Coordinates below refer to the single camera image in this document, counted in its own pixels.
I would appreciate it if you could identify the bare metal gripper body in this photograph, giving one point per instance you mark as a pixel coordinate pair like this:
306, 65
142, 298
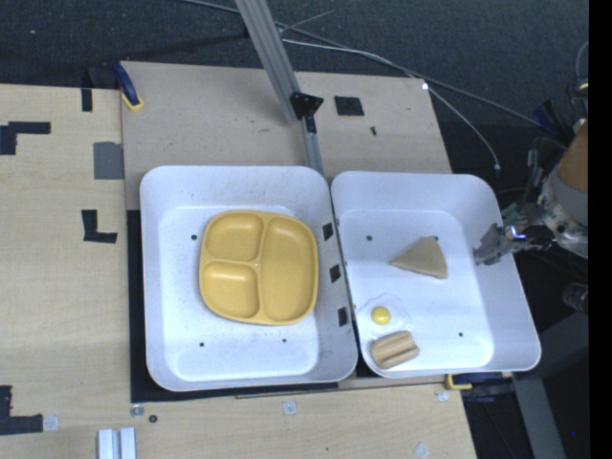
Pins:
535, 239

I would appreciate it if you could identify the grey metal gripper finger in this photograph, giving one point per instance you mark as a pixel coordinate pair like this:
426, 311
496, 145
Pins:
487, 255
493, 234

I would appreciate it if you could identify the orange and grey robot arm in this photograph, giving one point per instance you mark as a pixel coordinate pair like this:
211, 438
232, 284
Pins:
576, 160

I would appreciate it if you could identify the tan triangular bread slice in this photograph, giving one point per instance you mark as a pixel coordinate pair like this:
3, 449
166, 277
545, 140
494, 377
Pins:
425, 258

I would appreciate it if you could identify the white plastic tray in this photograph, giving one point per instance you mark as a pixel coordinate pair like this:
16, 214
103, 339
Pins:
454, 313
172, 280

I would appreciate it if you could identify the white and yellow fried egg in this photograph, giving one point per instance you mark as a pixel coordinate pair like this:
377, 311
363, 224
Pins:
382, 316

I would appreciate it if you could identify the tan hot dog bun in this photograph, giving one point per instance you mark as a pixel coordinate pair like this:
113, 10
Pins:
394, 349

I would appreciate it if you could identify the yellow divided plate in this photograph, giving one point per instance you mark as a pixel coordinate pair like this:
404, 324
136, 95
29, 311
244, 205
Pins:
282, 266

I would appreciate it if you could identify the pale wood board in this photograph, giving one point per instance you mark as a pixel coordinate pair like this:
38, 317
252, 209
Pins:
215, 117

